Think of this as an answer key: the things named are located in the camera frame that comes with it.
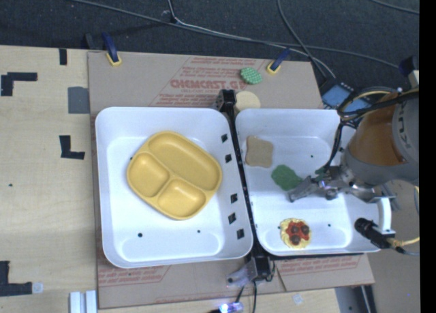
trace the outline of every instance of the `white surface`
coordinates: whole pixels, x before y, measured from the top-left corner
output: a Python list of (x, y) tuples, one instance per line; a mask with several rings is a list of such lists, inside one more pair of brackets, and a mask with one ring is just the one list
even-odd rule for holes
[[(97, 161), (103, 249), (118, 267), (146, 267), (240, 258), (253, 244), (232, 137), (227, 119), (209, 108), (121, 108), (96, 119)], [(141, 200), (127, 184), (130, 157), (153, 134), (171, 130), (210, 153), (223, 181), (195, 217), (172, 220)], [(228, 139), (222, 142), (221, 136)], [(225, 162), (225, 156), (232, 160)], [(230, 196), (238, 195), (231, 203)], [(229, 215), (236, 220), (229, 224)], [(245, 236), (237, 239), (237, 230)]]
[[(277, 256), (346, 254), (378, 249), (354, 230), (358, 218), (379, 219), (376, 204), (366, 204), (355, 196), (341, 194), (334, 200), (308, 196), (293, 203), (287, 192), (271, 178), (273, 170), (285, 164), (302, 178), (330, 157), (339, 117), (333, 110), (247, 109), (238, 114), (236, 127), (243, 151), (244, 169), (253, 219), (262, 247)], [(343, 129), (343, 144), (353, 130)], [(245, 163), (247, 137), (256, 136), (274, 146), (272, 166), (262, 168)], [(340, 153), (334, 164), (338, 164)], [(312, 230), (305, 249), (291, 249), (280, 238), (280, 223), (287, 218), (303, 219)]]

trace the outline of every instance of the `brown cardboard sheet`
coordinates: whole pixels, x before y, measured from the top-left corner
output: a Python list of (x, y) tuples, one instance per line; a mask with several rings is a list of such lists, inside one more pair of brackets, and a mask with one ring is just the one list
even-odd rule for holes
[[(227, 274), (244, 259), (209, 263), (117, 268), (106, 260), (101, 241), (95, 118), (111, 106), (211, 107), (221, 89), (254, 93), (262, 108), (321, 108), (322, 101), (310, 63), (284, 61), (276, 75), (266, 73), (270, 60), (187, 55), (121, 53), (118, 67), (105, 52), (88, 53), (89, 96), (95, 219), (97, 279), (100, 308), (235, 297)], [(240, 70), (252, 67), (262, 82), (248, 85)], [(259, 294), (372, 284), (366, 255), (298, 258), (277, 261), (272, 282), (261, 283)]]

